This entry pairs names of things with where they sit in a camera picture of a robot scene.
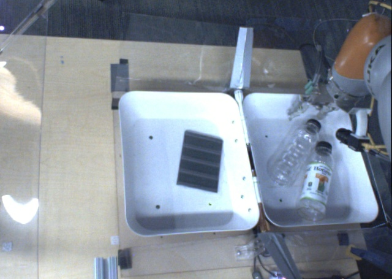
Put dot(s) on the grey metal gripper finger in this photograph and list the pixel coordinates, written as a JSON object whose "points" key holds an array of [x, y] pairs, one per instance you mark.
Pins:
{"points": [[323, 113], [295, 108]]}

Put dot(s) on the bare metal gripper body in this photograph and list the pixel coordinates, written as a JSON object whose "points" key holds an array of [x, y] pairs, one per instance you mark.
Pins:
{"points": [[323, 99]]}

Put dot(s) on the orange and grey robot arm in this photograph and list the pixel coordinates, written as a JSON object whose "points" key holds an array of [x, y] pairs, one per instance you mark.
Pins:
{"points": [[356, 54]]}

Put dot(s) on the clear plastic bottle white label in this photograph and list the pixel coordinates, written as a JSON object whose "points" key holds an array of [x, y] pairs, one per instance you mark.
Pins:
{"points": [[317, 182]]}

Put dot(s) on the white plastic tray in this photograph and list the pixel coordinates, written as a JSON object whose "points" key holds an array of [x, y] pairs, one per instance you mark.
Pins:
{"points": [[159, 161], [275, 207]]}

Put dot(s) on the dark grey ribbed block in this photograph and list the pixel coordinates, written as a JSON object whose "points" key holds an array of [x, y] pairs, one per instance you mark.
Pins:
{"points": [[200, 161]]}

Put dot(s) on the pale wood board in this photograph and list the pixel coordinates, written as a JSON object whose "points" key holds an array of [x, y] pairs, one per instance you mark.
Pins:
{"points": [[183, 66]]}

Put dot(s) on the black cylinder on white bracket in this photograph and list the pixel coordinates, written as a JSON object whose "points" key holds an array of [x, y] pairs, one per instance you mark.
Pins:
{"points": [[349, 137]]}

